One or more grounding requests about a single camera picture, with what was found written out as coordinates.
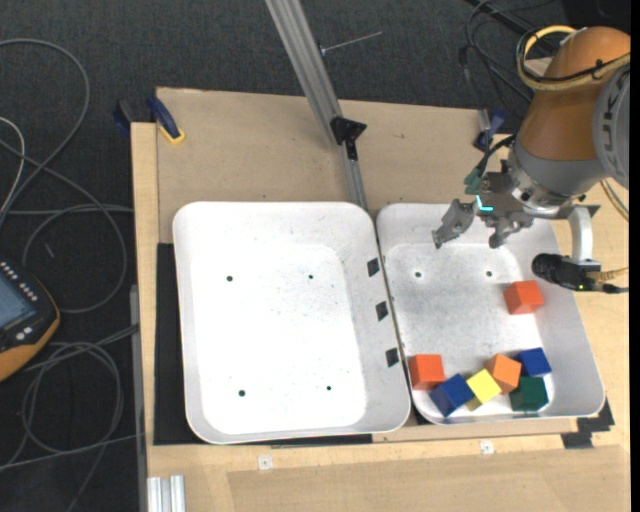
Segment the white tray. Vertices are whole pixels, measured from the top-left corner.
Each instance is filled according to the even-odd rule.
[[[402,364],[389,364],[398,340],[366,212],[199,202],[176,214],[173,235],[196,435],[227,444],[405,422],[411,402]]]
[[[513,412],[508,396],[499,396],[444,418],[427,391],[412,390],[420,414],[434,423],[456,424],[597,413],[604,389],[574,292],[531,271],[537,254],[559,252],[550,222],[537,219],[502,247],[490,249],[492,230],[476,219],[466,233],[436,249],[431,231],[441,225],[447,208],[394,204],[376,220],[405,356],[439,353],[447,378],[456,373],[466,378],[496,353],[513,356],[542,347],[552,368],[545,377],[549,404],[537,413]],[[521,280],[536,280],[545,304],[533,314],[510,315],[503,291]]]

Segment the dark green block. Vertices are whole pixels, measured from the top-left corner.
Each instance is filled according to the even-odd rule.
[[[549,403],[544,379],[521,376],[518,387],[509,393],[509,399],[514,411],[537,411]]]

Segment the orange and black device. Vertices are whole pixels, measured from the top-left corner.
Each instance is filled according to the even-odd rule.
[[[49,341],[60,312],[40,281],[0,253],[0,381]]]

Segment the black floor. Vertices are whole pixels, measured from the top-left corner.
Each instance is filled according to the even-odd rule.
[[[340,98],[476,108],[478,101],[458,64],[472,3],[307,0],[303,6],[324,47],[382,31],[366,42],[328,53],[326,65]],[[581,4],[593,4],[592,19],[598,22],[596,0]],[[511,10],[509,15],[520,16],[532,27],[571,22],[567,18],[571,9],[565,12],[560,1],[501,0],[495,5]],[[623,6],[616,6],[616,12],[621,9]],[[580,14],[588,11],[583,8]],[[526,112],[528,94],[508,74],[513,70],[518,34],[483,15],[475,21],[478,44],[507,68],[507,78],[517,90],[494,76],[496,91],[486,68],[471,52],[479,102],[491,111],[508,109],[503,130],[516,130]],[[618,23],[617,18],[600,21]],[[21,129],[26,154],[37,161],[48,158],[78,119],[84,101],[82,77],[68,56],[40,43],[11,40],[53,43],[69,51],[86,69],[91,82],[86,117],[50,167],[103,204],[132,206],[129,143],[112,118],[118,100],[129,101],[136,119],[148,120],[144,102],[156,86],[302,94],[266,4],[260,1],[4,2],[0,33],[4,41],[0,41],[0,117]],[[19,147],[18,138],[3,122],[0,139]],[[0,204],[18,164],[15,156],[0,147]],[[34,170],[33,165],[27,166],[23,182]],[[89,202],[86,194],[68,183],[39,172],[16,199],[12,213],[0,221],[0,252],[21,260],[28,247],[26,266],[65,310],[52,340],[56,343],[95,344],[130,325],[129,292],[136,281],[133,216],[126,211],[112,214],[124,242],[125,266],[116,231],[103,213],[61,216],[31,241],[47,217],[15,212]],[[108,297],[106,304],[93,308]],[[91,311],[69,312],[85,308]],[[82,489],[83,482],[101,448],[56,455],[28,440],[15,464],[0,469],[2,512],[64,511],[77,495],[74,510],[137,510],[130,347],[131,338],[125,337],[105,349],[117,365],[124,398],[122,418],[109,439],[123,440],[106,446],[86,488]],[[33,362],[46,360],[54,349],[48,347]],[[13,457],[23,439],[20,411],[35,376],[35,371],[23,371],[0,383],[0,467]],[[63,452],[99,442],[110,431],[116,391],[108,368],[90,354],[59,364],[40,384],[34,435]]]

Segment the screen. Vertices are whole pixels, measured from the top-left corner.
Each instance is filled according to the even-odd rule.
[[[0,327],[35,313],[27,300],[0,275]]]

